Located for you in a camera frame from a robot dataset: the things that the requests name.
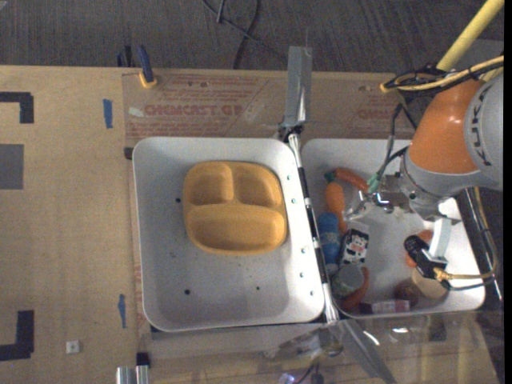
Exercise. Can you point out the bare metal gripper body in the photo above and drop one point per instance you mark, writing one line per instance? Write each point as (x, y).
(394, 192)

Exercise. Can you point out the orange carrot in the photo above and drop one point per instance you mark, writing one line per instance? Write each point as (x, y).
(350, 177)
(335, 202)

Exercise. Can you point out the orange divided plate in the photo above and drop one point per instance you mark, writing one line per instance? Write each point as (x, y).
(236, 214)

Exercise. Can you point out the white plastic tray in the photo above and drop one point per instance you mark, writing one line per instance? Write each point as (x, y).
(388, 250)
(224, 286)

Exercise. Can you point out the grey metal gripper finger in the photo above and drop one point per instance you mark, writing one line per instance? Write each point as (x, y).
(367, 197)
(356, 211)

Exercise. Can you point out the red sausage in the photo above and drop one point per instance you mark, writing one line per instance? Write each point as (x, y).
(358, 296)

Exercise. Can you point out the brown cardboard board red print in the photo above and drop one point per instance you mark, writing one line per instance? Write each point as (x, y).
(208, 106)

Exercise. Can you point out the cow print carton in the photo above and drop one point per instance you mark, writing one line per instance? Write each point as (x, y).
(355, 247)

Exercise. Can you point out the pink packet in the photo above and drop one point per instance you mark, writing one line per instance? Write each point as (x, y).
(390, 306)

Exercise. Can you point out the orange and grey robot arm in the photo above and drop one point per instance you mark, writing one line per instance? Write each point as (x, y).
(444, 134)

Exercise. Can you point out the brown doughnut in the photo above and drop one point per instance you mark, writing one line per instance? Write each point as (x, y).
(406, 292)

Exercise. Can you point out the orange round toy food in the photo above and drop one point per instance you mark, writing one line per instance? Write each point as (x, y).
(412, 259)

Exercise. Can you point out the black cylinder on white bracket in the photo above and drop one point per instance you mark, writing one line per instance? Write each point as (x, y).
(424, 254)

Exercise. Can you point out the grey can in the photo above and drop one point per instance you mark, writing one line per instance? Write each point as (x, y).
(347, 279)

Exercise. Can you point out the tan bread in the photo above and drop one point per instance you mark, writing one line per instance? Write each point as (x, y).
(430, 288)

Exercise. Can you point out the blue can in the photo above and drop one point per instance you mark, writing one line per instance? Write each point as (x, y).
(329, 234)

